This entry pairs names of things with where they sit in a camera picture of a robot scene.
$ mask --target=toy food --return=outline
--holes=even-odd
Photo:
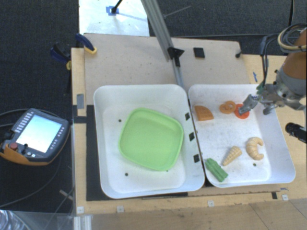
[[[207,159],[205,162],[206,168],[215,176],[215,178],[222,182],[228,174],[221,168],[218,163],[213,159]]]
[[[263,146],[263,140],[259,137],[250,138],[246,144],[246,152],[254,160],[263,159],[264,155],[258,153],[257,145]]]
[[[220,111],[225,114],[231,114],[236,109],[236,103],[227,101],[225,104],[220,105]]]
[[[243,106],[243,104],[237,104],[237,105],[236,105],[235,115],[236,115],[238,118],[246,119],[246,118],[248,118],[248,116],[249,116],[249,111],[246,112],[246,113],[243,113],[242,115],[240,115],[240,113],[239,113],[239,107],[242,107],[242,106]]]
[[[194,109],[199,121],[214,119],[212,112],[207,107],[196,105]]]
[[[228,164],[230,164],[233,160],[235,160],[237,157],[239,157],[242,154],[242,151],[239,147],[233,146],[227,157],[225,158],[225,160],[223,161],[222,165],[226,166]]]

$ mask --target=wooden table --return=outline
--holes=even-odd
[[[76,105],[77,95],[86,93],[84,50],[73,48],[71,56],[73,104]],[[261,80],[260,56],[242,55],[241,57],[246,66],[249,82],[255,83],[253,72],[257,74],[258,80]],[[269,57],[267,82],[275,80],[274,71],[281,67],[284,59],[285,57],[282,56]],[[77,112],[78,116],[86,116],[85,108],[78,109]],[[288,122],[304,125],[303,112],[294,111],[288,107],[279,108],[276,112],[281,127],[285,127]],[[307,224],[306,145],[290,137],[284,128],[283,132],[296,169],[296,177],[290,184],[226,189],[207,187],[189,193],[187,197],[178,198],[86,201],[86,124],[74,124],[73,154],[77,214],[94,214],[93,226],[97,229],[102,224],[106,229],[169,229],[170,227],[171,229],[173,227],[204,229],[205,225],[215,226],[217,229],[226,226],[229,229],[237,229],[237,225],[244,226],[253,220],[255,224],[249,229],[262,229],[264,226],[269,229],[275,226],[282,226],[282,229],[286,229],[286,226],[300,229],[302,224]],[[276,192],[277,199],[273,199],[272,192]],[[284,202],[283,195],[287,195],[290,201]],[[118,206],[123,206],[125,213],[117,213]],[[289,215],[291,219],[295,219],[295,222],[290,220],[291,225],[285,218]],[[228,221],[220,221],[222,217],[227,218]]]

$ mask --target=metal pole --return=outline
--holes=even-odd
[[[157,0],[141,0],[143,7],[148,16],[149,22],[153,27],[153,31],[155,36],[158,39],[162,52],[166,58],[166,60],[170,60],[170,55],[168,53],[168,49],[170,47],[174,47],[172,39],[169,35],[167,26],[165,24],[163,15],[159,8]],[[172,59],[173,69],[175,73],[176,82],[179,86],[184,88],[183,79],[180,67],[177,67],[175,64],[175,59]]]
[[[120,3],[121,3],[122,1],[123,1],[123,0],[119,0],[118,3],[115,5],[115,7],[113,7],[113,8],[111,9],[111,12],[112,12],[112,13],[116,13],[117,8],[118,8],[118,6],[120,5]]]

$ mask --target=toy donut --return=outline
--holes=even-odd
[[[220,111],[225,114],[231,114],[236,109],[236,103],[227,101],[225,104],[220,105]]]

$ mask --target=black floor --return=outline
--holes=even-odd
[[[293,23],[306,22],[306,1],[295,0]],[[271,34],[288,26],[291,0],[158,0],[171,36]],[[56,41],[75,46],[78,0],[0,0],[0,113],[44,109],[71,120],[70,72],[49,54]],[[244,54],[258,54],[261,36],[221,36],[241,43]],[[278,46],[269,53],[281,55]],[[13,123],[21,113],[0,117]],[[2,137],[5,129],[0,128]],[[26,167],[0,158],[0,206],[22,198],[53,181],[28,199],[0,207],[20,211],[54,212],[72,188],[70,141],[50,165]],[[59,212],[69,212],[67,200]]]

